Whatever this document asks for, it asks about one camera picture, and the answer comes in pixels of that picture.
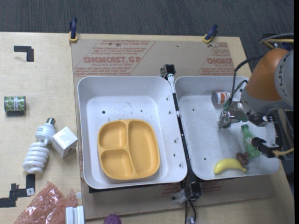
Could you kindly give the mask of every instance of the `yellow banana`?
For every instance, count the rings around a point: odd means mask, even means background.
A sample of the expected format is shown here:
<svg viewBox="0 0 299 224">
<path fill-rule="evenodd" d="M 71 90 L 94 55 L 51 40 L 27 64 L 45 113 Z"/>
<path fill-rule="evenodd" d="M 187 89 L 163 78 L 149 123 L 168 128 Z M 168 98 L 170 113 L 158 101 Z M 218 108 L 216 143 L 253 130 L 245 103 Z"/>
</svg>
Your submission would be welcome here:
<svg viewBox="0 0 299 224">
<path fill-rule="evenodd" d="M 214 174 L 219 174 L 225 169 L 229 168 L 236 168 L 242 170 L 243 172 L 246 172 L 246 168 L 244 168 L 237 159 L 227 158 L 221 159 L 216 163 L 214 167 Z"/>
</svg>

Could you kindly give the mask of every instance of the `gray carpet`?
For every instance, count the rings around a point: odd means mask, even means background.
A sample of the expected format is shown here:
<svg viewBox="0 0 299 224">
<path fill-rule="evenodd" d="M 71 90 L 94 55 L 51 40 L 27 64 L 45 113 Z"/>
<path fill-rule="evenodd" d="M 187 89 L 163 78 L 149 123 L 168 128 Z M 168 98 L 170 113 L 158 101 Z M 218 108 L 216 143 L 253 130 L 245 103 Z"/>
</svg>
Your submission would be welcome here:
<svg viewBox="0 0 299 224">
<path fill-rule="evenodd" d="M 294 0 L 0 0 L 0 8 L 1 32 L 68 33 L 72 17 L 91 34 L 205 35 L 217 24 L 217 36 L 240 37 L 247 58 L 269 50 L 262 34 L 294 32 Z"/>
</svg>

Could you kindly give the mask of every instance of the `can label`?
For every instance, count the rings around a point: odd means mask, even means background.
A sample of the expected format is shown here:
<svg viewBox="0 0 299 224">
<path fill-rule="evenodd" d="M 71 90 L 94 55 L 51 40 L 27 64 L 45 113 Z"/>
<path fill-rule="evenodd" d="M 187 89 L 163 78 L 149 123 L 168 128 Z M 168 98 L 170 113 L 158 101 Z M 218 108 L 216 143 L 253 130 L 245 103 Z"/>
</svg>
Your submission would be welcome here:
<svg viewBox="0 0 299 224">
<path fill-rule="evenodd" d="M 213 105 L 222 105 L 230 98 L 230 92 L 216 91 L 212 94 Z"/>
<path fill-rule="evenodd" d="M 4 97 L 4 110 L 11 111 L 25 111 L 26 98 L 25 96 L 5 96 Z"/>
</svg>

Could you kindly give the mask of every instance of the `plastic bag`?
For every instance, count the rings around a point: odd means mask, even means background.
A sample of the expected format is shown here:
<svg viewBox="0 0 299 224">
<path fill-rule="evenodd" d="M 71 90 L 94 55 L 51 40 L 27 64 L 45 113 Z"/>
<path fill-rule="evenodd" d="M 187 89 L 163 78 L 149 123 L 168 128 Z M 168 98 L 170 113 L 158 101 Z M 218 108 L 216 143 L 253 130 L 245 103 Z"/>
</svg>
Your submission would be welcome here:
<svg viewBox="0 0 299 224">
<path fill-rule="evenodd" d="M 64 197 L 53 183 L 47 182 L 14 224 L 64 224 L 65 208 L 77 206 L 73 190 Z"/>
</svg>

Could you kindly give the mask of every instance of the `yellow plate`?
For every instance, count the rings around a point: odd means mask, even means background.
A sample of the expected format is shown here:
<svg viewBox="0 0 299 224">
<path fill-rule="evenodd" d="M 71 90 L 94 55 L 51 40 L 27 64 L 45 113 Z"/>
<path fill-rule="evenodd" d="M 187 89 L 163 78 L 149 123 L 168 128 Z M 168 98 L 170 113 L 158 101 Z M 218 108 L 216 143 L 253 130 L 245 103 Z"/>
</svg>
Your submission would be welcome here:
<svg viewBox="0 0 299 224">
<path fill-rule="evenodd" d="M 160 166 L 154 129 L 140 119 L 104 124 L 98 133 L 98 152 L 104 173 L 117 180 L 149 177 Z"/>
</svg>

